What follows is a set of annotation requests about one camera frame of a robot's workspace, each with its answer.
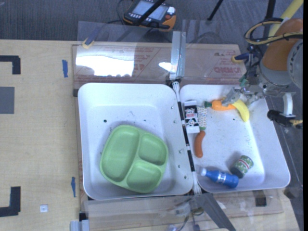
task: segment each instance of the green divided plate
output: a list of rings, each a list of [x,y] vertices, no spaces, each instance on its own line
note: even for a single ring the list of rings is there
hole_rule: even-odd
[[[107,139],[100,169],[115,185],[149,193],[160,184],[167,159],[168,148],[162,139],[141,128],[120,125]]]

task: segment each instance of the plastic bottle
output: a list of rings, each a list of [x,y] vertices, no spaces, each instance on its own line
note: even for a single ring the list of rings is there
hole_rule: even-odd
[[[239,183],[239,178],[236,175],[228,174],[219,170],[208,170],[206,168],[200,169],[201,176],[207,176],[213,182],[235,188]]]

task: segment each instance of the yellow banana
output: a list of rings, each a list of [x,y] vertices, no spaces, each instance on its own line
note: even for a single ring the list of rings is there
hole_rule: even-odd
[[[249,110],[242,100],[239,99],[232,105],[240,112],[241,118],[244,122],[249,120]]]

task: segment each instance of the gray floor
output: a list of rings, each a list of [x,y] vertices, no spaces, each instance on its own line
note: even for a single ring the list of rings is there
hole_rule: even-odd
[[[116,8],[120,0],[0,0],[0,39],[76,40],[78,22],[107,23],[118,19]],[[186,22],[200,27],[213,11],[218,0],[167,0],[177,9],[175,30],[186,30]],[[279,17],[292,0],[276,0],[274,17]],[[120,3],[123,14],[128,0]],[[199,43],[238,44],[246,52],[243,35],[252,25],[263,20],[268,0],[224,0],[208,30],[212,32]],[[303,6],[293,17],[303,18]],[[294,114],[302,118],[302,102],[294,97]],[[282,100],[269,98],[269,105],[283,109]],[[288,196],[291,198],[299,227],[304,230],[303,191],[303,131],[276,126],[282,148],[291,171]]]

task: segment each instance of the table surface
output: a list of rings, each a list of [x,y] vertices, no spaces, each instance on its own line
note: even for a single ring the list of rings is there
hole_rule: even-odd
[[[70,221],[78,220],[81,205],[72,69],[76,43],[0,40],[0,55],[21,58],[20,75],[12,75],[12,63],[0,62],[0,86],[15,90],[14,114],[0,114],[0,207],[9,206],[11,187],[21,187],[21,211],[18,216],[1,217],[0,230],[69,230]],[[62,60],[68,63],[68,77],[64,77]],[[76,179],[75,196],[72,177]],[[289,199],[283,190],[276,193],[281,211],[231,215],[231,223],[237,230],[299,230]],[[48,212],[41,213],[40,205],[48,205]],[[201,221],[200,227],[217,229],[211,220]]]

